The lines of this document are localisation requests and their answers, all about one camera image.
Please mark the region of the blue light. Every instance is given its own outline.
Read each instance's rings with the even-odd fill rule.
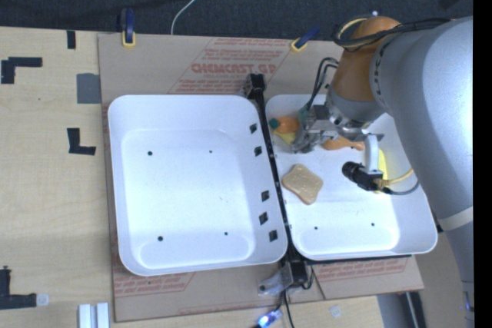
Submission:
[[[270,326],[272,323],[277,321],[278,319],[282,318],[284,314],[280,309],[277,310],[272,310],[271,312],[261,316],[258,319],[258,325],[260,328],[267,328]]]

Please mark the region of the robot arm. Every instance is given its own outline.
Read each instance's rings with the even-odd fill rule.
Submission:
[[[345,51],[325,105],[309,108],[292,147],[309,151],[338,135],[356,141],[372,121],[390,114],[450,241],[474,326],[473,19],[403,32],[390,18],[356,22],[352,38],[339,40]]]

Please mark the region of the blue clamp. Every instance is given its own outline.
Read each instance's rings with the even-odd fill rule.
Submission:
[[[320,32],[319,28],[311,28],[304,35],[299,38],[296,38],[291,43],[291,50],[293,52],[301,52],[308,45],[308,41],[315,38]]]
[[[135,15],[131,8],[125,8],[116,20],[117,31],[121,31],[121,43],[126,48],[134,47],[137,42],[135,35]]]

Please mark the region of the cardboard sheet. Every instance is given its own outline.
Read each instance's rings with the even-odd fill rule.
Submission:
[[[138,277],[118,257],[118,236],[111,176],[108,106],[125,94],[236,94],[246,76],[262,73],[265,99],[277,94],[308,94],[320,61],[339,58],[341,48],[312,41],[300,53],[288,40],[138,35],[133,48],[121,34],[100,34],[98,55],[105,141],[111,255],[117,321],[272,306],[277,297],[258,295],[258,284],[277,264]],[[311,302],[423,288],[414,257],[348,261],[314,266],[309,290],[291,302]]]

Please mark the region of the toy bread slice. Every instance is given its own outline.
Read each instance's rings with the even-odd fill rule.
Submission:
[[[291,172],[282,178],[285,188],[296,194],[302,202],[311,205],[323,186],[323,180],[310,172],[304,165],[296,164]]]

